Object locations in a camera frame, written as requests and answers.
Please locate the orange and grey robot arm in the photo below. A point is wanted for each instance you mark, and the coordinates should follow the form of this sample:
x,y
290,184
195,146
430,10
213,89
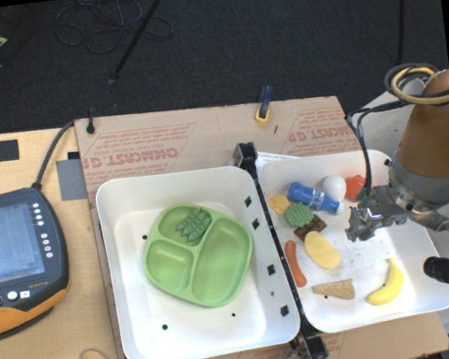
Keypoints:
x,y
428,135

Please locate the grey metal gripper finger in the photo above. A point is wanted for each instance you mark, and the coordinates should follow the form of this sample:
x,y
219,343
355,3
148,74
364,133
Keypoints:
x,y
358,231
362,213

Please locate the red-orange toy food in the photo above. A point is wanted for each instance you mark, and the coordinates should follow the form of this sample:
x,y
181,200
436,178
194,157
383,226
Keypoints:
x,y
355,188

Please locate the green broccoli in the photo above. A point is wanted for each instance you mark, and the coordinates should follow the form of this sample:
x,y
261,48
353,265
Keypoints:
x,y
298,215

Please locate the tan bread slice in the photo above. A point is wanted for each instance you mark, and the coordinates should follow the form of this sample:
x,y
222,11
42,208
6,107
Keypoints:
x,y
339,290

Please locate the brown cardboard board, red print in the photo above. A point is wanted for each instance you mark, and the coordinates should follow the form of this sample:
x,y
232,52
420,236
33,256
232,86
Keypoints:
x,y
203,144

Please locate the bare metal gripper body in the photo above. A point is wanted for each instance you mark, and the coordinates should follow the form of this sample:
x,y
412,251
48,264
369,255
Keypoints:
x,y
390,210

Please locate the orange sausage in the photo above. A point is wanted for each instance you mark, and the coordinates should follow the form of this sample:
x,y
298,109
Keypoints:
x,y
296,265

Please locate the black cylinder on white bracket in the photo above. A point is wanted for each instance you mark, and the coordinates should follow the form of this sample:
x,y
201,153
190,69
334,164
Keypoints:
x,y
445,270

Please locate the white paper sheet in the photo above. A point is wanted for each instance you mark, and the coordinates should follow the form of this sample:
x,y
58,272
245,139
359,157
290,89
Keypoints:
x,y
275,156

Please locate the yellow oval potato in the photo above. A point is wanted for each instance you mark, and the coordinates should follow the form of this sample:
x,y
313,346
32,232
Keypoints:
x,y
322,250

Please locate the blue bottle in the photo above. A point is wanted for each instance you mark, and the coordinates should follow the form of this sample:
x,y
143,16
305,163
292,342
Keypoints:
x,y
309,196

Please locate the brown chocolate bar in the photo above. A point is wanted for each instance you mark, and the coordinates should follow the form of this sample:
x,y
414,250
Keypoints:
x,y
314,226

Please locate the white plastic tray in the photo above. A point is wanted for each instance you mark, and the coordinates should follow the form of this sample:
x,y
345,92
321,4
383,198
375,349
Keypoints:
x,y
147,340
365,254

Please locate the white egg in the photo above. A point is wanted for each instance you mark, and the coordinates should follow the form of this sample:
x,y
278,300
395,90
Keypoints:
x,y
335,188

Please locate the thin black and white rod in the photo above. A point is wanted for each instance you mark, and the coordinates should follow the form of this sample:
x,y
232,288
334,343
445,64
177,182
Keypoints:
x,y
279,245

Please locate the yellow biscuit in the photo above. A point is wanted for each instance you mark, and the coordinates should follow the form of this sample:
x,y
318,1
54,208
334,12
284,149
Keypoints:
x,y
278,203

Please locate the green pea pods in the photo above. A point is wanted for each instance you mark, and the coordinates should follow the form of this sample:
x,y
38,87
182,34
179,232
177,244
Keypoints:
x,y
193,224

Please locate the green divided plate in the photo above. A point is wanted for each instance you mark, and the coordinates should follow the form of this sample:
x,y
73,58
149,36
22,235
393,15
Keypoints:
x,y
215,266

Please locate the yellow banana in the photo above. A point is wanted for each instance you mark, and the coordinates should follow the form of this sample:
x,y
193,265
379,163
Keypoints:
x,y
392,286

